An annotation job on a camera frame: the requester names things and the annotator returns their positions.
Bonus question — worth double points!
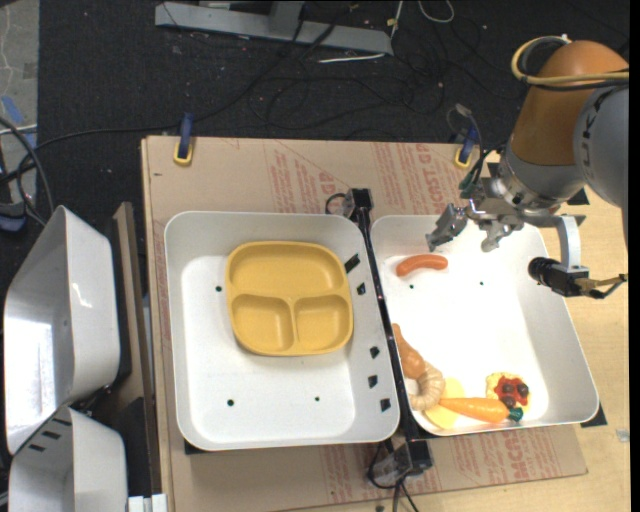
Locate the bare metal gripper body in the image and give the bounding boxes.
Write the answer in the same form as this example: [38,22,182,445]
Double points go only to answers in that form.
[464,175,555,233]

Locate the orange sausage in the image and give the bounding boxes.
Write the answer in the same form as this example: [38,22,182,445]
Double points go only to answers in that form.
[395,253,450,279]

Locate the white plastic tray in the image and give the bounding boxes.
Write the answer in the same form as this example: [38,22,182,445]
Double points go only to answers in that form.
[163,210,402,453]
[369,214,601,438]

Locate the thin black rod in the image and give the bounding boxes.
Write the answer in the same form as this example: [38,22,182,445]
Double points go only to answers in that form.
[355,207,419,444]

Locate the orange brown toy bread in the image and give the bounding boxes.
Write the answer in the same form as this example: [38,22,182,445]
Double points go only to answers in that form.
[390,322,427,380]

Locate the yellow biscuit with red topping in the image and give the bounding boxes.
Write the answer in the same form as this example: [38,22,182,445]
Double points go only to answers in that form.
[484,370,532,409]

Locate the beige ribbed toy shrimp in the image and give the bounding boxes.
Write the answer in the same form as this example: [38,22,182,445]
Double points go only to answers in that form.
[406,360,447,412]

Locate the yellow divided plate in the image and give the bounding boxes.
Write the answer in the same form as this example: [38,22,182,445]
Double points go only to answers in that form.
[224,240,355,358]

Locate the orange carrot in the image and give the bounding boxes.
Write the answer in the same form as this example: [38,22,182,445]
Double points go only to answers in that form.
[438,395,525,426]

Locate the pale yellow round slice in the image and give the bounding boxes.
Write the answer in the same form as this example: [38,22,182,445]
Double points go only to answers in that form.
[423,376,467,431]

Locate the brown cardboard board red print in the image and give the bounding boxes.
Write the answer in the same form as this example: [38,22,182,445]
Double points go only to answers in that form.
[140,135,589,507]

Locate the black cylinder on white bracket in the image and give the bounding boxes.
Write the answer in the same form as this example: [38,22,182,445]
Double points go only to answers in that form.
[527,214,592,297]

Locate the black block with thin wires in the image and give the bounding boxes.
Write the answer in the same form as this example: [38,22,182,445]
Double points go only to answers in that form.
[343,187,375,217]
[370,438,435,487]

